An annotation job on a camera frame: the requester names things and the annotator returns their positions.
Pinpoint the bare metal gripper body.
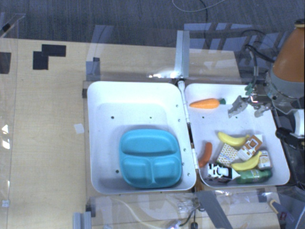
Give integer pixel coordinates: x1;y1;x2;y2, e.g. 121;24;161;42
248;84;278;110

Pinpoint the white plastic tray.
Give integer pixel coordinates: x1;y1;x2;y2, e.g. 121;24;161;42
86;81;197;196
184;83;291;189

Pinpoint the orange carrot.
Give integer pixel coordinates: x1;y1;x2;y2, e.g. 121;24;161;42
189;98;226;110

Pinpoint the yellow banana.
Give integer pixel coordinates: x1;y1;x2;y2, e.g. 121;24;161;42
231;151;263;172
217;131;251;148

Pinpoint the brown and white carton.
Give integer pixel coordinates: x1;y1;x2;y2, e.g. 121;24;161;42
236;134;264;162

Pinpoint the small beige can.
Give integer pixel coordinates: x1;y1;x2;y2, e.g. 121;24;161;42
257;150;273;171

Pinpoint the white and yellow patterned carton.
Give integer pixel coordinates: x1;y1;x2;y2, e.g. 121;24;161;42
215;143;239;169

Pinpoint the orange sausage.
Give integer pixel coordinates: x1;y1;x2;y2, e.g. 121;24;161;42
198;142;213;168

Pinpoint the green bottle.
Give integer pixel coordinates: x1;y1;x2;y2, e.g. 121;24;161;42
235;168;273;185

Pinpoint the black and white carton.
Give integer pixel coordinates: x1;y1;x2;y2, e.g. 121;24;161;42
207;163;241;182

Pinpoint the blue divided plate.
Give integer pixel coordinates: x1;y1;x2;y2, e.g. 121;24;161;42
119;128;183;189

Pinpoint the black cylinder on white bracket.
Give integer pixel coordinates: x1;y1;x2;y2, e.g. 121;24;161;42
275;108;305;150

